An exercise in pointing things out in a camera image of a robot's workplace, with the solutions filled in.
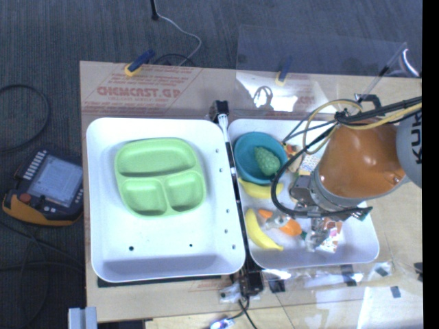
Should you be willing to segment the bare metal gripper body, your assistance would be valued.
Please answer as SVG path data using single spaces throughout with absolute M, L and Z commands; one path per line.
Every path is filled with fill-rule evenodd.
M 323 218 L 343 210 L 324 196 L 313 175 L 298 176 L 289 186 L 289 196 L 295 203 L 296 216 L 303 218 Z

